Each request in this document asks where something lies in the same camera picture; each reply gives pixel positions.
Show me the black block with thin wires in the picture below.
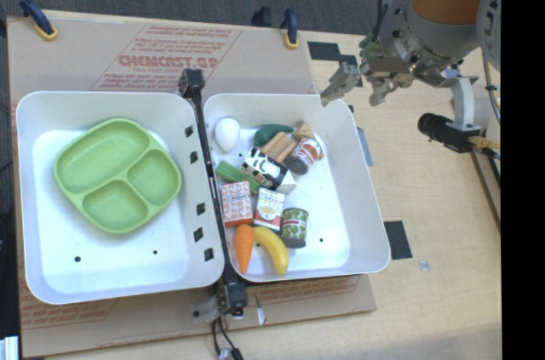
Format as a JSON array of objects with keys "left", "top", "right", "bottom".
[
  {"left": 215, "top": 280, "right": 250, "bottom": 317},
  {"left": 177, "top": 67, "right": 207, "bottom": 100}
]

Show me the black cylinder on white bracket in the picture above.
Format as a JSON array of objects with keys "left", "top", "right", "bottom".
[{"left": 416, "top": 68, "right": 485, "bottom": 155}]

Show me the yellow banana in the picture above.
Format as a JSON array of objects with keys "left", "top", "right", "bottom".
[{"left": 252, "top": 225, "right": 290, "bottom": 277}]

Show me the green can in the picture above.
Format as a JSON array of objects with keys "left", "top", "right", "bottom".
[{"left": 279, "top": 207, "right": 310, "bottom": 250}]

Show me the red and white soup packet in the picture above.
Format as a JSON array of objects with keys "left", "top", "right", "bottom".
[{"left": 253, "top": 186, "right": 286, "bottom": 233}]

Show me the brown cardboard board, red print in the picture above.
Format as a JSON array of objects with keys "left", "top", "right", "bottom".
[{"left": 6, "top": 9, "right": 378, "bottom": 359}]

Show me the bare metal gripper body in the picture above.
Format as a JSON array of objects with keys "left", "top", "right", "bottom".
[{"left": 359, "top": 26, "right": 465, "bottom": 90}]

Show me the thin black and white rod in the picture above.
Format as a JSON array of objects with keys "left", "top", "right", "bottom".
[{"left": 192, "top": 88, "right": 235, "bottom": 288}]

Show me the white egg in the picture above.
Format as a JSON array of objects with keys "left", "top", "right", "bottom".
[{"left": 214, "top": 117, "right": 242, "bottom": 153}]

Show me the green divided plate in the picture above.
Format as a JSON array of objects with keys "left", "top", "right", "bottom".
[{"left": 53, "top": 117, "right": 184, "bottom": 235}]

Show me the light green celery stick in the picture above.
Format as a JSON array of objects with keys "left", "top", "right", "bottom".
[{"left": 215, "top": 160, "right": 261, "bottom": 197}]

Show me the dark green pepper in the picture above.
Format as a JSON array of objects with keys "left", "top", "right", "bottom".
[{"left": 253, "top": 123, "right": 295, "bottom": 148}]

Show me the red and white can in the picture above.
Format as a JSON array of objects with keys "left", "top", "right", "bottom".
[{"left": 284, "top": 137, "right": 323, "bottom": 176}]

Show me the orange carrot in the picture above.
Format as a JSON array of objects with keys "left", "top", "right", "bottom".
[{"left": 234, "top": 223, "right": 256, "bottom": 276}]

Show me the white plastic tray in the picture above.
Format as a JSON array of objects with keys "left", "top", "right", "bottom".
[
  {"left": 202, "top": 93, "right": 392, "bottom": 284},
  {"left": 15, "top": 89, "right": 227, "bottom": 306}
]

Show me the black and white carton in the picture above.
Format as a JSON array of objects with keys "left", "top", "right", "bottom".
[{"left": 238, "top": 146, "right": 298, "bottom": 197}]

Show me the orange and white carton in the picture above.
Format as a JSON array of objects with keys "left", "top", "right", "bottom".
[{"left": 220, "top": 180, "right": 255, "bottom": 229}]

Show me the tan hot dog bun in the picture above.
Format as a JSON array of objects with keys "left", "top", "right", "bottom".
[{"left": 260, "top": 131, "right": 298, "bottom": 164}]

